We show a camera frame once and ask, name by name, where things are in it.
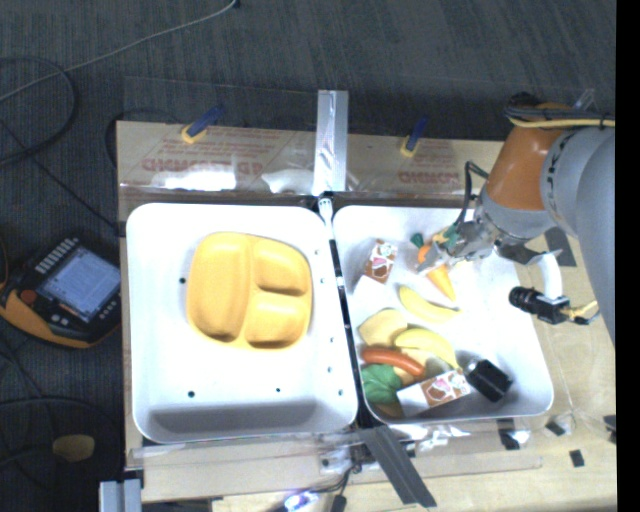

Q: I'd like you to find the brown cardboard board red print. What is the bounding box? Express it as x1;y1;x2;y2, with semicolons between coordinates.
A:
115;119;544;501

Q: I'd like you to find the orange-red sausage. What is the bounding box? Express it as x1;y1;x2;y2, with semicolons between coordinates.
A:
360;346;427;378

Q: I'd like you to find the yellow round flat object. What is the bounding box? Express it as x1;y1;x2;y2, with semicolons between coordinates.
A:
51;433;97;464

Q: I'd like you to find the yellow banana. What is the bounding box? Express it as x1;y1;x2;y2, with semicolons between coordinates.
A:
397;283;462;326
393;326;460;372

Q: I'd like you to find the tan bread slice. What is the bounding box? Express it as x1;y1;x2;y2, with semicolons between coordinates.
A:
357;308;409;348

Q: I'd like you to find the green broccoli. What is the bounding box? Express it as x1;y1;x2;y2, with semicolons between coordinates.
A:
360;364;404;406

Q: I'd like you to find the white plastic tray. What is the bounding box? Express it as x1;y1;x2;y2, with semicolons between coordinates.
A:
331;204;556;427
124;202;360;445

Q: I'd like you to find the small white and brown carton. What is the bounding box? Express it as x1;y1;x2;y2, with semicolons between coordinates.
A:
354;238;400;299
396;368;473;417

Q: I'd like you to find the orange carrot with green top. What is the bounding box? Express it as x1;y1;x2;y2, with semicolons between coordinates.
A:
410;231;458;303

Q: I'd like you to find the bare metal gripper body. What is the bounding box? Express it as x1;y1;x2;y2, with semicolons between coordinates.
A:
448;217;503;262

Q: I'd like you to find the black cylinder on white bracket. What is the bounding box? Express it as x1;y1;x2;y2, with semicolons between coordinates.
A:
508;248;572;326

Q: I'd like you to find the yellow divided plate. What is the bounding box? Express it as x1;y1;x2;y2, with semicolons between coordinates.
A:
185;230;315;351

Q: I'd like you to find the black bottle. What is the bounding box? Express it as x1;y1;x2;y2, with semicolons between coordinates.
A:
464;356;515;404

